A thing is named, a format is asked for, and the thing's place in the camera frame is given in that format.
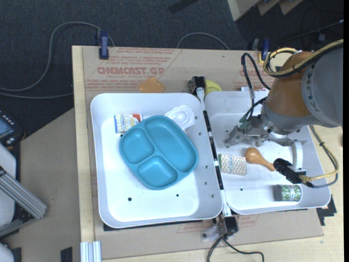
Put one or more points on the thin black and white rod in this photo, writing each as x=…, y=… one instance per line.
x=210, y=131

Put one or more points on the black cylinder on white bracket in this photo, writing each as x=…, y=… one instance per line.
x=289, y=171

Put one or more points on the orange toy bread slice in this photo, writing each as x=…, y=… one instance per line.
x=151, y=85

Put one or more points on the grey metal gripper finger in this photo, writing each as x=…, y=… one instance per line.
x=230, y=140
x=238, y=131

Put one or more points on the brown cardboard board red print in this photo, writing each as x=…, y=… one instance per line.
x=131, y=64

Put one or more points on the blue divided plate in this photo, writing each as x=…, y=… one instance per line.
x=161, y=151

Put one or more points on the white patterned packet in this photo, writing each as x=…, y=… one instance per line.
x=232, y=164

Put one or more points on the white plastic tray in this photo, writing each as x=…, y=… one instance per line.
x=256, y=198
x=152, y=209

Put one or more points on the green and grey can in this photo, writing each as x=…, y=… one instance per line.
x=289, y=192

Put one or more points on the yellow banana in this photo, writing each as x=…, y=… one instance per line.
x=213, y=87

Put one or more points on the white fried egg toy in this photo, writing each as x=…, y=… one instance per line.
x=181, y=116

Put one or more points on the white and orange carton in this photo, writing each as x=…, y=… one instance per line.
x=125, y=122

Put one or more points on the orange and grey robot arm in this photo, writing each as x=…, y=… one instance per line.
x=302, y=91

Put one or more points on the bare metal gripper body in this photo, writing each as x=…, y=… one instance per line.
x=259, y=130

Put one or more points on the tan toy chicken drumstick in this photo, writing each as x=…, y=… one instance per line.
x=255, y=155

